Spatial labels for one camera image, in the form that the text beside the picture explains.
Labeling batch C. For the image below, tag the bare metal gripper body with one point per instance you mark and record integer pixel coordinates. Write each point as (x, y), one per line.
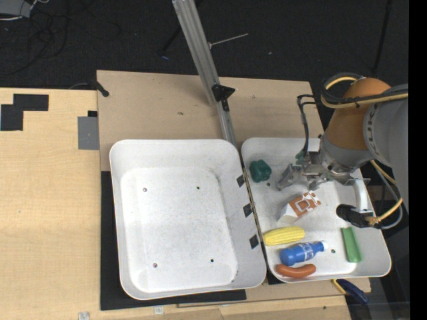
(315, 168)

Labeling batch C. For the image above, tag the brown cardboard board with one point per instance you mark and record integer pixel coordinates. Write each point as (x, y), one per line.
(160, 112)

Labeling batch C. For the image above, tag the orange and white carton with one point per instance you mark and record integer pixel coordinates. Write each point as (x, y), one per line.
(302, 205)

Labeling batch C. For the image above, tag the green toy bell pepper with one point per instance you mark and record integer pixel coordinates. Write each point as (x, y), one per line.
(259, 171)

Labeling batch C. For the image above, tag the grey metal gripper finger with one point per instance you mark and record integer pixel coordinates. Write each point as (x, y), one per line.
(287, 177)
(318, 182)

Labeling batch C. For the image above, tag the green rectangular block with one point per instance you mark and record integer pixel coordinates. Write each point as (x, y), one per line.
(351, 245)

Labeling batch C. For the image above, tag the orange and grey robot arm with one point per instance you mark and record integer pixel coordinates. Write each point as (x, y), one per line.
(350, 122)

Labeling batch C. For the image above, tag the yellow corn cob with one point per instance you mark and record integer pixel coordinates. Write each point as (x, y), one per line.
(283, 236)

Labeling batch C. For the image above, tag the blue bottle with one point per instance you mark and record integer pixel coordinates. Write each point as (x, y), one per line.
(298, 253)

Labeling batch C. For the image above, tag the white plastic tray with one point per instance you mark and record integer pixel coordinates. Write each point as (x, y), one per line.
(180, 225)
(320, 218)

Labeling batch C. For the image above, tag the red sausage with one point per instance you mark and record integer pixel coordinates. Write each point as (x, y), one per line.
(295, 270)

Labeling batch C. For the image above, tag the black cylinder on white bracket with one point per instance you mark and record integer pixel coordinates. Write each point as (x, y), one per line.
(353, 214)

